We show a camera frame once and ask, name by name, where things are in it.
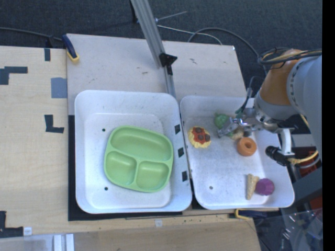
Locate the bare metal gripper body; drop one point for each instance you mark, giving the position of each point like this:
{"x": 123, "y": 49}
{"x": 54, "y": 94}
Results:
{"x": 257, "y": 121}

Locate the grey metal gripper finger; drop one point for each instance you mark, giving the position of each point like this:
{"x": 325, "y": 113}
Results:
{"x": 231, "y": 121}
{"x": 223, "y": 132}

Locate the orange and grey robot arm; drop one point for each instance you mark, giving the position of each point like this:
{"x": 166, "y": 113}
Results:
{"x": 303, "y": 88}

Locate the green broccoli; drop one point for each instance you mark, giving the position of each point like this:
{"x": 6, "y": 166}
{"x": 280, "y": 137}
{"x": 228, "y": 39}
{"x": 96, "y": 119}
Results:
{"x": 220, "y": 119}

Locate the beige biscuit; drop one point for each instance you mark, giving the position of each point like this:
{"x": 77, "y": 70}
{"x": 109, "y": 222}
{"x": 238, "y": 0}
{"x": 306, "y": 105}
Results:
{"x": 237, "y": 134}

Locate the yellow spaghetti with meatballs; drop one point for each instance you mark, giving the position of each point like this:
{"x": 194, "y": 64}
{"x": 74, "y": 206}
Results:
{"x": 199, "y": 138}

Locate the orange doughnut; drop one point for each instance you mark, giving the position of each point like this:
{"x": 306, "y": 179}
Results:
{"x": 246, "y": 146}

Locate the white plastic tray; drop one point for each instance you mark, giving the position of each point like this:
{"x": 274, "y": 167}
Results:
{"x": 91, "y": 153}
{"x": 225, "y": 171}

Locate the beige ice cream cone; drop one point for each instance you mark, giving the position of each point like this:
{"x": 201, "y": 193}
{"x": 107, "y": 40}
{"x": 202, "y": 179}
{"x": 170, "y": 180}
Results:
{"x": 251, "y": 186}

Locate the purple grapes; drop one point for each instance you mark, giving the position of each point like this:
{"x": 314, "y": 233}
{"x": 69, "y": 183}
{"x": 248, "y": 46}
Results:
{"x": 265, "y": 186}

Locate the green divided plate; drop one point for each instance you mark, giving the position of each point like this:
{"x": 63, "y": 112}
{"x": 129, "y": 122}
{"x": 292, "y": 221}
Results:
{"x": 138, "y": 158}

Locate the pale wood board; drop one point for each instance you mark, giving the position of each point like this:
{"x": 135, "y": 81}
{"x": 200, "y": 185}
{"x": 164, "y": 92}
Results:
{"x": 117, "y": 61}

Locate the black cylinder on white bracket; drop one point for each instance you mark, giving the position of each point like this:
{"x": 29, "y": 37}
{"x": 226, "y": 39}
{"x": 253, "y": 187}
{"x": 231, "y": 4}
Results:
{"x": 284, "y": 146}

